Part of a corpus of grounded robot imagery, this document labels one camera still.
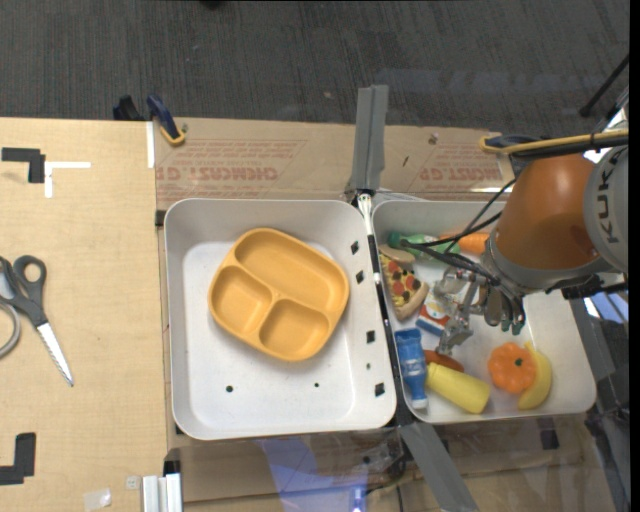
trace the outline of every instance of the blue bottle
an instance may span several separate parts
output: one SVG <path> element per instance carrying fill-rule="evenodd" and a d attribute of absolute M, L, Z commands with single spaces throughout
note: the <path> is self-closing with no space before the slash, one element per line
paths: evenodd
<path fill-rule="evenodd" d="M 422 351 L 422 332 L 418 328 L 402 329 L 395 332 L 400 373 L 411 390 L 411 405 L 425 409 L 428 404 L 424 386 L 427 379 L 427 364 Z"/>

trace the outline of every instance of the gray handle scissors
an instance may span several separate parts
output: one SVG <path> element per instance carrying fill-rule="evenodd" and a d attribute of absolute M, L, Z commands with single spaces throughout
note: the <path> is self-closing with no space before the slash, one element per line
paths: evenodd
<path fill-rule="evenodd" d="M 26 268 L 29 265 L 35 265 L 40 271 L 40 275 L 35 280 L 30 280 L 26 275 Z M 29 317 L 56 367 L 67 384 L 73 386 L 69 365 L 42 307 L 42 290 L 47 278 L 47 267 L 34 256 L 21 256 L 13 263 L 13 266 L 0 256 L 0 277 L 2 276 L 8 286 L 9 296 L 0 292 L 0 302 L 13 306 Z"/>

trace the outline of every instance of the yellow cylinder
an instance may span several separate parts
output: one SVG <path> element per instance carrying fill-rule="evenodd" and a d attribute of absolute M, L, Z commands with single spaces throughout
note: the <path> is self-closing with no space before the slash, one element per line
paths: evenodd
<path fill-rule="evenodd" d="M 473 414 L 484 410 L 491 394 L 491 386 L 483 380 L 437 363 L 429 363 L 427 387 Z"/>

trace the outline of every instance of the silver ring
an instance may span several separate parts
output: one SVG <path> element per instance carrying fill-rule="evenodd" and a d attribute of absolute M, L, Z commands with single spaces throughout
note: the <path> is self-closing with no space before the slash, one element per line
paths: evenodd
<path fill-rule="evenodd" d="M 20 318 L 18 317 L 18 312 L 10 304 L 0 302 L 0 309 L 4 309 L 13 321 L 13 333 L 9 337 L 9 341 L 7 341 L 2 347 L 0 347 L 1 359 L 9 352 L 11 352 L 11 350 L 13 350 L 13 348 L 16 346 L 16 343 L 18 343 L 18 340 L 20 339 Z"/>

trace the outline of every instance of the banana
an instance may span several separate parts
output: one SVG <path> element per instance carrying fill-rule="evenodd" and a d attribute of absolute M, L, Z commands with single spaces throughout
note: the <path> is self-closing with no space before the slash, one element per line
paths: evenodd
<path fill-rule="evenodd" d="M 536 378 L 518 399 L 518 409 L 534 409 L 544 402 L 551 390 L 551 363 L 544 354 L 538 352 L 530 341 L 524 343 L 536 364 Z"/>

